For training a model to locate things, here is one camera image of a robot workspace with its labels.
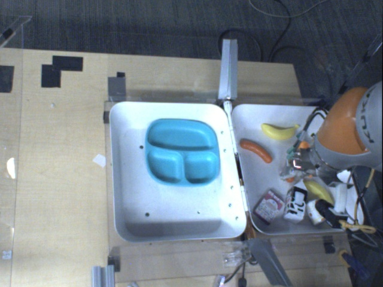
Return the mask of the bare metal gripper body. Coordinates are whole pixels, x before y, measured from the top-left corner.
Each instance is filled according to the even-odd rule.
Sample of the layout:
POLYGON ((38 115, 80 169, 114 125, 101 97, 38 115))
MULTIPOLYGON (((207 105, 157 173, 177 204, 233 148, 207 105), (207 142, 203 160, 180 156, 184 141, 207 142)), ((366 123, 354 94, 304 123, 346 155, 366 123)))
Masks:
POLYGON ((293 153, 291 159, 292 168, 296 171, 305 174, 315 174, 316 163, 312 160, 311 155, 313 154, 311 148, 300 148, 293 153))

